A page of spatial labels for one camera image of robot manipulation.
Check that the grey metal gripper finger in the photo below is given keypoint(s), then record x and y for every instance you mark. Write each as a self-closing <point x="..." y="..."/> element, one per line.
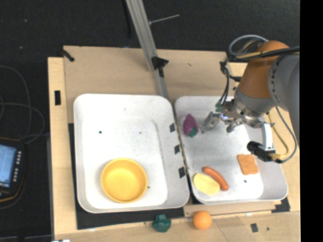
<point x="209" y="123"/>
<point x="234" y="126"/>

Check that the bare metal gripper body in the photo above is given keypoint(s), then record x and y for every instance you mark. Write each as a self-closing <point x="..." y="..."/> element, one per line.
<point x="248" y="118"/>

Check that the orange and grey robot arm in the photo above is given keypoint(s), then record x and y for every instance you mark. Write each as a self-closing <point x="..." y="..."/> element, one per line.
<point x="256" y="79"/>

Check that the purple grapes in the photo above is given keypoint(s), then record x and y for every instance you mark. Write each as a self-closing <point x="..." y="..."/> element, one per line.
<point x="189" y="126"/>

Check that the white plastic tray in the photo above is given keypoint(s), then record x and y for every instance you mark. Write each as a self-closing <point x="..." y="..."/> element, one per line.
<point x="222" y="150"/>
<point x="121" y="125"/>

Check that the orange toast slice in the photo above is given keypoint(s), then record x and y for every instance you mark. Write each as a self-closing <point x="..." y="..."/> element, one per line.
<point x="248" y="164"/>

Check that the orange sausage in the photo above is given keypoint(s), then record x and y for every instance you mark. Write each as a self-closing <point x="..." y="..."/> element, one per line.
<point x="215" y="176"/>

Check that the yellow oval slice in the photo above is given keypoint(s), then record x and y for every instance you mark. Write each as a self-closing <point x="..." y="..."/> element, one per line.
<point x="205" y="184"/>

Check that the orange ball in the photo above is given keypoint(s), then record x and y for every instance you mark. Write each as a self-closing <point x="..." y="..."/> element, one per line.
<point x="202" y="220"/>

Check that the yellow bowl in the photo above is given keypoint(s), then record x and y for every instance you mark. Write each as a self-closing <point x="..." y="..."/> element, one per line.
<point x="124" y="180"/>

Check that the brown cardboard board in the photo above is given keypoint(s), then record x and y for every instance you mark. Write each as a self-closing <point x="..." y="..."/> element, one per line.
<point x="113" y="72"/>

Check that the green broccoli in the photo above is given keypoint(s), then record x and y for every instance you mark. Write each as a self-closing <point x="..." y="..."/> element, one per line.
<point x="161" y="224"/>

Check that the black cylinder on white bracket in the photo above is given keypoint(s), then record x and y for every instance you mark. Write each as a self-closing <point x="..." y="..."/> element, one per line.
<point x="261" y="151"/>

